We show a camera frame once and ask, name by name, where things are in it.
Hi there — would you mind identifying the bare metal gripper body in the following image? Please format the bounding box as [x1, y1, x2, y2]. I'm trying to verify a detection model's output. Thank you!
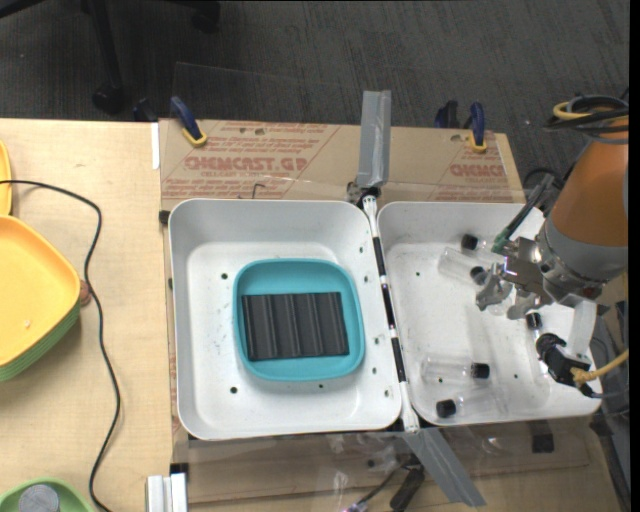
[500, 235, 605, 308]

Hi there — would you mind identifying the black ribbed insert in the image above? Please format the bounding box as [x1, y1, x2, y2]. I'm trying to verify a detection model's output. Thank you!
[240, 291, 352, 363]

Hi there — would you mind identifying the white plastic tray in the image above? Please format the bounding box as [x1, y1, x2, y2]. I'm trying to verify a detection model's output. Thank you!
[167, 197, 404, 442]
[375, 200, 604, 428]

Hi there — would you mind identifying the black office chair base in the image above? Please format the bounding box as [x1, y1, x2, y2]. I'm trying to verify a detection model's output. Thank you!
[0, 0, 222, 115]

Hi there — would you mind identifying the clear bottle with black cap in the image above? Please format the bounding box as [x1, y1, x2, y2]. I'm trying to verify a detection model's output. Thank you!
[524, 310, 552, 392]
[420, 352, 492, 387]
[459, 232, 506, 262]
[437, 246, 490, 287]
[435, 388, 510, 421]

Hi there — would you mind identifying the brown cardboard board red print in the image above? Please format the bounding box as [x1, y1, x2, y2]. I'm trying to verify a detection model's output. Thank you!
[158, 118, 601, 505]

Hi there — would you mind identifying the yellow plate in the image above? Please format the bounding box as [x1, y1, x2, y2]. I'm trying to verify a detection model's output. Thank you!
[0, 139, 14, 217]
[0, 214, 83, 370]

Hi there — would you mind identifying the black cylinder on white bracket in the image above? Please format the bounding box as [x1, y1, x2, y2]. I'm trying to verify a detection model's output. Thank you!
[535, 299, 599, 387]

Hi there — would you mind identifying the thin black and white rod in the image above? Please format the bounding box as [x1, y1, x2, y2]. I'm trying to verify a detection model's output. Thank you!
[361, 195, 421, 434]

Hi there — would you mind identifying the grey cylinder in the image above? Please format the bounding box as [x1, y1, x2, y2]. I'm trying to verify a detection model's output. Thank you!
[17, 483, 62, 512]

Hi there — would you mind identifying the green plate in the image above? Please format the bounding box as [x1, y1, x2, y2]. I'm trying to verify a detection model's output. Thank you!
[0, 302, 83, 385]
[0, 476, 97, 512]

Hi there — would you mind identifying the teal plate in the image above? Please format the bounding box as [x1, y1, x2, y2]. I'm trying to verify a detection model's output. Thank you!
[232, 257, 367, 384]

